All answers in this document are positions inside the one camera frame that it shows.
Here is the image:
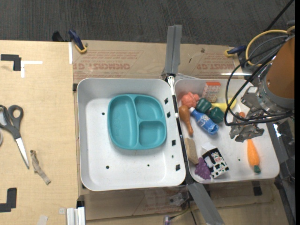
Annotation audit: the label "white plastic tray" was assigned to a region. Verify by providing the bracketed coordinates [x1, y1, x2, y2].
[76, 78, 187, 192]
[174, 78, 280, 185]

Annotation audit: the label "brown cardboard board red print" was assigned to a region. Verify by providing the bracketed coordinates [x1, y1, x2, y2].
[71, 40, 283, 221]

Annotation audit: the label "beige crumpled tape strip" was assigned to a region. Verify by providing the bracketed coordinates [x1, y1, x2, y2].
[30, 150, 52, 186]

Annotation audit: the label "orange and white carton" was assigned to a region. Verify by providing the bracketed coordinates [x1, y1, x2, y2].
[202, 82, 222, 103]

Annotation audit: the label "tan bread slice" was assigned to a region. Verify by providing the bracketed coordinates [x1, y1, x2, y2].
[184, 137, 200, 165]

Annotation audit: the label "pink toy food lump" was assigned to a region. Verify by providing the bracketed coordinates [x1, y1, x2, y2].
[181, 92, 200, 108]

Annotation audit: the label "blue and white bottle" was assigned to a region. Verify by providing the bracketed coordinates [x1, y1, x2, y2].
[189, 106, 219, 136]

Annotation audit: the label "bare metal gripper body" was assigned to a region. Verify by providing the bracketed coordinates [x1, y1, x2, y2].
[240, 78, 270, 120]

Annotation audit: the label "orange carrot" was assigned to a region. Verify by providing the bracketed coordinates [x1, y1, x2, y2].
[247, 138, 262, 174]

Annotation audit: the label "blue divided plate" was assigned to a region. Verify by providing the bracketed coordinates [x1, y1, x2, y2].
[107, 94, 168, 150]

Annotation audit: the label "brown toy chicken drumstick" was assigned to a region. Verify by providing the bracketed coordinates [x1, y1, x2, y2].
[178, 105, 195, 136]

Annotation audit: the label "cow print milk carton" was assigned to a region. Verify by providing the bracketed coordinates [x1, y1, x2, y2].
[201, 142, 230, 180]

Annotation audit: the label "purple grapes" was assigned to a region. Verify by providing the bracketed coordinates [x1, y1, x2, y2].
[195, 157, 212, 180]

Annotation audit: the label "yellow banana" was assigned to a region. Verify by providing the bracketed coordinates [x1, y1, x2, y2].
[210, 97, 237, 112]

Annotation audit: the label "grey handled scissors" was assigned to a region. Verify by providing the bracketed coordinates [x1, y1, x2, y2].
[0, 105, 30, 170]

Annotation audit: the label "green toy pepper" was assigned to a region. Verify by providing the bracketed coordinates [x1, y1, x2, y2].
[209, 106, 225, 124]
[195, 97, 212, 113]

